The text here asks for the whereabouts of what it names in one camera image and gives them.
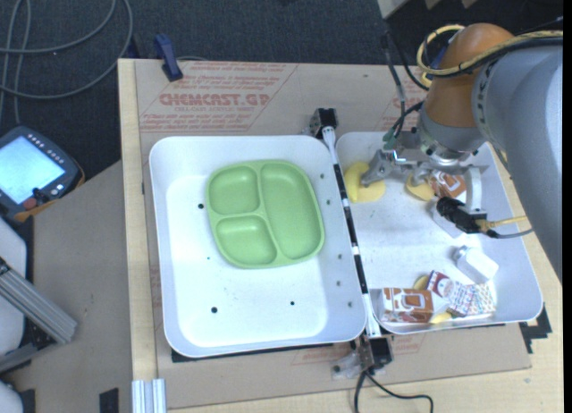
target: blue clamp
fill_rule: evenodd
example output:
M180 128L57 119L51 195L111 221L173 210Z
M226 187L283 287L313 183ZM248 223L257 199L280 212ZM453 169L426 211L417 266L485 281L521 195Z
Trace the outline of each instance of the blue clamp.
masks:
M163 71L169 81L181 80L182 71L177 64L172 41L164 33L159 33L154 39L156 52L164 60Z

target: black clamp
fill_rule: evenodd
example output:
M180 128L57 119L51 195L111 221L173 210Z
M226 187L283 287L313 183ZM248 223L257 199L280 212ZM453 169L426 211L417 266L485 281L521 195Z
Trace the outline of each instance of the black clamp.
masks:
M177 64L172 41L164 33L159 33L153 40L159 58L164 60L163 72L169 81L182 80L182 71Z

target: dark floor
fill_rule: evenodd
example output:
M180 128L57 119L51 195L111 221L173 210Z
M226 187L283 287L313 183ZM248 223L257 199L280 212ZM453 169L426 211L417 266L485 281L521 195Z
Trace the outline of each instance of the dark floor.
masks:
M11 55L0 70L2 86L26 94L18 97L20 122L59 143L88 179L120 158L114 62L125 55L131 32L139 54L147 58L156 57L153 38L162 32L172 39L177 55L209 60L387 63L379 46L383 18L376 0L116 0L115 6L112 1L30 0L28 49L59 46L105 26L72 48L26 55L20 71L17 56ZM25 10L24 0L0 2L4 51L25 42ZM468 9L460 0L443 0L431 11L424 0L410 0L387 22L414 63L425 35L445 23L488 21L519 33L562 15L563 0L479 0ZM78 93L63 97L70 92ZM16 124L14 101L4 91L0 134Z

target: gray cable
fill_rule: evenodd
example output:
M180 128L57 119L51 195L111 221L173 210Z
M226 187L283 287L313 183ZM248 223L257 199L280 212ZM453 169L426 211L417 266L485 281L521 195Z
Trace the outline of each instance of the gray cable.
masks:
M75 39L72 42L65 43L65 44L58 45L58 46L44 47L44 48L39 48L39 49L28 49L26 46L28 44L28 36L29 36L29 30L30 30L30 24L31 24L31 6L30 6L29 0L26 0L27 17L26 17L26 25L25 25L25 30L24 30L24 38L22 40L21 48L12 47L13 28L14 28L15 18L16 18L18 11L20 10L22 1L23 0L17 0L16 4L13 7L12 18L10 20L10 24L8 27L6 47L0 47L0 54L4 54L4 70L3 70L2 82L0 83L0 122L2 120L2 112L4 109L4 94L10 94L10 95L14 96L14 115L15 115L16 122L20 123L20 116L19 116L19 110L18 110L18 97L35 99L35 100L44 100L44 101L55 100L55 99L60 99L60 98L65 98L65 97L71 97L73 95L79 94L80 92L87 90L87 89L90 89L93 86L95 86L99 81L101 81L109 73L111 73L115 69L116 64L117 64L117 62L116 62L117 59L115 59L115 61L113 62L112 65L110 65L104 72L102 72L99 76L97 76L95 79L93 79L88 84L81 86L79 88L73 89L73 90L69 90L67 92L60 93L60 94L42 95L42 94L30 94L30 93L20 91L18 88L19 78L20 78L22 60L23 60L23 57L25 55L42 55L42 54L47 54L47 53L53 53L53 52L68 49L70 47L78 46L82 43L85 43L90 38L93 38L97 33L99 33L107 25L107 23L109 23L109 21L111 20L113 14L114 14L116 4L117 4L117 0L112 0L110 10L107 13L106 17L104 18L104 20L95 29L90 31L84 37ZM132 11L130 8L129 1L128 0L122 0L122 1L123 1L123 4L125 5L125 9L126 9L126 12L128 15L128 33L127 33L127 38L125 39L124 45L122 47L122 51L119 53L118 58L120 58L122 55L124 55L125 52L127 51L127 48L130 45L131 36L133 33L133 15L132 15ZM10 59L11 55L18 55L18 66L16 68L16 74L15 74L15 78L14 78L14 87L8 88L6 85L7 84L7 74L6 73L7 73L8 63L9 63L9 59Z

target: white tray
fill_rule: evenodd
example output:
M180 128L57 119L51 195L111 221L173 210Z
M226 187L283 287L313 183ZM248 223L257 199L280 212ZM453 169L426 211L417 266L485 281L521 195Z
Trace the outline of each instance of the white tray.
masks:
M355 162L366 162L383 145L382 132L351 132L336 144L342 171ZM484 145L468 164L488 166L482 174L483 210L489 221L512 217L509 201L495 166L492 151ZM497 295L496 312L489 316L455 318L440 324L382 323L392 333L416 333L453 327L495 325L536 318L543 308L534 269L522 238L496 240L482 234L451 237L430 216L430 206L405 189L408 173L395 172L385 180L386 191L375 202L351 204L367 285L375 305L384 287L410 288L421 275L438 270L450 278L471 283L453 261L460 246L480 248L499 270L492 283ZM498 229L518 232L516 224Z
M215 170L282 159L306 172L324 221L320 252L296 265L242 269L219 253L206 183ZM170 137L149 156L161 268L164 330L190 358L350 341L366 312L326 146L304 135Z

